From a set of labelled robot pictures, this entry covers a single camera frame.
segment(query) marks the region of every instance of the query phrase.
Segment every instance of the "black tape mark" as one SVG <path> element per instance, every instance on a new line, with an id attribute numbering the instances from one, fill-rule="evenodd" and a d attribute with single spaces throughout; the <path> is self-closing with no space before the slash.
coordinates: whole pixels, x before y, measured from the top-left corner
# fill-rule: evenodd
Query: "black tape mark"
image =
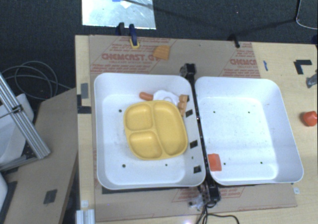
<path id="1" fill-rule="evenodd" d="M 201 172 L 201 167 L 200 166 L 195 166 L 193 168 L 193 173 L 195 174 L 195 173 L 199 173 L 199 172 Z"/>
<path id="2" fill-rule="evenodd" d="M 17 184 L 18 182 L 16 181 L 8 183 L 8 192 L 0 212 L 0 224 L 3 224 L 5 221 Z"/>
<path id="3" fill-rule="evenodd" d="M 188 116 L 190 116 L 192 114 L 193 114 L 193 111 L 192 111 L 192 109 L 190 109 L 189 111 L 185 112 L 185 117 L 188 117 Z"/>
<path id="4" fill-rule="evenodd" d="M 294 65 L 295 65 L 297 74 L 298 75 L 303 75 L 304 72 L 303 72 L 303 69 L 302 69 L 302 65 L 313 65 L 313 64 L 312 64 L 311 60 L 296 60 L 294 62 Z"/>
<path id="5" fill-rule="evenodd" d="M 56 190 L 56 189 L 47 191 L 43 204 L 46 205 L 49 203 L 53 203 L 55 201 L 57 192 L 58 192 L 58 190 Z"/>
<path id="6" fill-rule="evenodd" d="M 82 97 L 80 94 L 77 95 L 78 101 L 78 114 L 91 114 L 91 107 L 89 106 L 82 106 L 81 105 Z"/>
<path id="7" fill-rule="evenodd" d="M 197 146 L 198 146 L 198 141 L 197 141 L 197 140 L 192 141 L 192 142 L 190 143 L 190 149 L 192 149 L 192 148 L 194 148 L 194 147 L 197 147 Z"/>
<path id="8" fill-rule="evenodd" d="M 88 99 L 88 83 L 80 84 L 80 93 L 82 99 Z"/>

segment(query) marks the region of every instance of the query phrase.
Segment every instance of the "orange object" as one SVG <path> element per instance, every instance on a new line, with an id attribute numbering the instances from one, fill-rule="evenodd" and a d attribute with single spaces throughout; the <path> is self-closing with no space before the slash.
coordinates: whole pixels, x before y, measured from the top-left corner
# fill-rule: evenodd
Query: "orange object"
<path id="1" fill-rule="evenodd" d="M 303 115 L 303 120 L 308 126 L 315 126 L 317 124 L 316 111 L 307 112 Z"/>
<path id="2" fill-rule="evenodd" d="M 152 94 L 146 93 L 146 92 L 141 92 L 139 93 L 139 97 L 143 100 L 153 100 L 154 96 Z"/>
<path id="3" fill-rule="evenodd" d="M 218 154 L 208 154 L 208 159 L 211 171 L 222 171 L 221 160 Z"/>
<path id="4" fill-rule="evenodd" d="M 153 52 L 154 57 L 164 59 L 164 60 L 169 59 L 169 54 L 170 54 L 170 46 L 166 46 L 166 45 L 156 47 L 156 49 Z"/>

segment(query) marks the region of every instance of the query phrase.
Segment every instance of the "white plastic tray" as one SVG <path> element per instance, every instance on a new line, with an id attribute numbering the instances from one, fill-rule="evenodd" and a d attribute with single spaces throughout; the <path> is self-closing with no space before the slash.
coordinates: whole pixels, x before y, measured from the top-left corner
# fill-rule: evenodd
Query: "white plastic tray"
<path id="1" fill-rule="evenodd" d="M 188 148 L 184 154 L 163 160 L 141 160 L 130 151 L 123 116 L 126 108 L 141 102 L 140 92 L 158 90 L 189 95 L 184 117 Z M 105 73 L 94 82 L 96 111 L 97 177 L 111 189 L 189 187 L 201 184 L 206 176 L 191 86 L 180 76 Z M 197 146 L 190 144 L 196 141 Z"/>
<path id="2" fill-rule="evenodd" d="M 297 182 L 303 167 L 279 87 L 267 79 L 201 77 L 195 84 L 207 154 L 222 185 Z"/>

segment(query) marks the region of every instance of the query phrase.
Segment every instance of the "tan table surface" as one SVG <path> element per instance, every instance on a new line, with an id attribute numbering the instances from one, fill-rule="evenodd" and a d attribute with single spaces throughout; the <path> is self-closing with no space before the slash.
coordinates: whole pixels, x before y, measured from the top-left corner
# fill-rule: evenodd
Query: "tan table surface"
<path id="1" fill-rule="evenodd" d="M 306 77 L 310 77 L 317 69 L 317 49 L 314 45 L 253 43 L 253 50 L 257 60 L 261 78 L 268 78 L 280 87 L 295 141 L 304 167 L 303 179 L 294 187 L 299 188 L 296 195 L 296 208 L 260 210 L 231 213 L 238 217 L 241 224 L 268 223 L 317 223 L 318 220 L 318 154 L 317 154 L 317 125 L 307 127 L 300 119 L 300 114 L 317 111 L 317 85 L 310 89 L 306 86 Z M 88 36 L 76 37 L 77 65 L 89 65 Z M 298 75 L 294 66 L 295 60 L 311 60 L 312 66 L 302 66 L 304 74 Z M 268 71 L 263 61 L 267 62 Z M 89 82 L 85 78 L 89 66 L 84 66 L 86 73 L 77 73 L 77 91 L 80 94 L 80 82 Z M 79 122 L 91 124 L 86 115 L 79 115 Z M 89 207 L 94 208 L 92 147 L 89 143 L 91 127 L 79 128 L 79 172 L 80 196 L 89 200 Z M 168 218 L 154 218 L 143 220 L 116 221 L 108 223 L 126 224 L 192 224 L 197 216 L 181 216 Z M 209 217 L 208 223 L 235 223 L 231 219 Z"/>
<path id="2" fill-rule="evenodd" d="M 41 103 L 35 127 L 51 153 L 5 176 L 17 181 L 5 224 L 62 223 L 77 167 L 76 118 L 76 89 Z M 57 190 L 54 202 L 43 204 L 52 190 Z"/>

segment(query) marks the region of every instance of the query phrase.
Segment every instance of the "small wooden block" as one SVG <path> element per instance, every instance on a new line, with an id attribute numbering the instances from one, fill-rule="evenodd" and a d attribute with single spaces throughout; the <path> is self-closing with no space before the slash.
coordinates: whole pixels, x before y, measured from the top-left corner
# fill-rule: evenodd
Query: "small wooden block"
<path id="1" fill-rule="evenodd" d="M 179 102 L 178 103 L 178 108 L 179 108 L 179 112 L 180 112 L 181 116 L 184 116 L 186 107 L 187 107 L 186 102 Z"/>
<path id="2" fill-rule="evenodd" d="M 156 49 L 153 52 L 154 57 L 164 59 L 164 60 L 169 59 L 169 54 L 170 54 L 170 46 L 166 46 L 166 45 L 156 47 Z"/>
<path id="3" fill-rule="evenodd" d="M 181 95 L 179 96 L 179 101 L 180 101 L 180 102 L 185 102 L 185 103 L 187 103 L 187 101 L 188 101 L 188 95 L 181 94 Z"/>

